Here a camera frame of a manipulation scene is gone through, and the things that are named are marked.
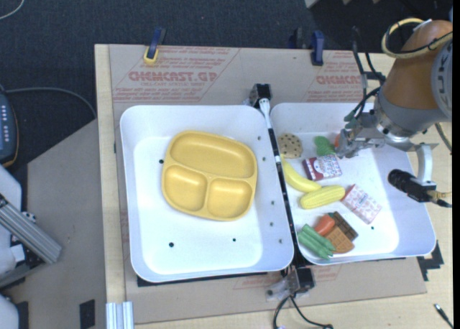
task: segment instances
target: dark carpet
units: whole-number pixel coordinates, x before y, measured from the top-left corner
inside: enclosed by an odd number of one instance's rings
[[[0,16],[21,0],[0,0]],[[380,52],[392,23],[406,17],[448,19],[453,0],[25,0],[0,19],[0,84],[17,88],[63,88],[96,106],[94,45],[149,44],[154,28],[167,29],[166,45],[286,48],[302,27],[321,30],[325,49],[349,50],[351,28],[365,48]],[[18,119],[17,169],[69,136],[93,115],[65,93],[9,96]]]

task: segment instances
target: cardboard sheet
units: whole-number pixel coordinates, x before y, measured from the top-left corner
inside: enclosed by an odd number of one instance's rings
[[[141,45],[110,45],[115,145],[119,178],[126,298],[136,323],[268,310],[265,291],[279,272],[139,287],[129,258],[129,224],[119,119],[137,104],[242,104],[256,83],[269,83],[272,106],[283,102],[356,103],[362,84],[351,52],[325,51],[313,66],[309,50],[161,47],[143,63]],[[316,287],[300,305],[414,295],[426,291],[416,258],[313,266]]]
[[[106,285],[97,121],[27,165],[27,210],[63,248],[6,294],[28,302],[31,328],[80,329],[81,305],[105,327]]]

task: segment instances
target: device with display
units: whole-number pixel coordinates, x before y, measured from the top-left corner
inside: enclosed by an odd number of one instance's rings
[[[8,98],[0,93],[0,164],[8,167],[14,162],[18,150],[16,116]]]

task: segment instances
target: toy cookie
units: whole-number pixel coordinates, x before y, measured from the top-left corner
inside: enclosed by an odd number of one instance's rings
[[[280,148],[280,154],[283,154],[285,158],[299,158],[302,154],[302,143],[296,135],[283,134],[278,137],[277,141],[278,147]]]

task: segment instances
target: tabletop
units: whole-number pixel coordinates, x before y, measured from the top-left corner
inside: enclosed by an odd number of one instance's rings
[[[283,55],[285,50],[259,50],[271,55]],[[367,69],[364,56],[364,69]],[[393,59],[383,54],[371,54],[375,67],[387,74]],[[119,186],[117,182],[116,155],[114,154],[114,110],[112,103],[111,66],[109,45],[95,46],[96,92],[98,104],[98,130],[101,162],[101,188],[103,208],[103,235],[106,271],[106,301],[121,303],[126,301],[127,293],[124,281],[124,262],[122,254]],[[451,124],[444,124],[444,131],[451,139]],[[424,142],[441,143],[434,128],[423,135]],[[416,169],[415,154],[410,161]],[[452,190],[452,159],[443,144],[433,150],[433,180],[440,191]],[[453,241],[452,209],[427,204],[436,238],[443,257],[440,269],[430,270],[426,282],[427,293],[403,297],[391,297],[356,302],[334,303],[302,307],[305,316],[312,321],[332,323],[335,328],[447,328],[434,304],[439,304],[445,313],[454,318],[453,294]],[[207,318],[175,320],[162,323],[136,325],[136,328],[271,328],[273,310],[263,310],[233,315],[219,315]],[[307,324],[292,307],[283,309],[277,319],[279,325],[286,328],[313,328]]]

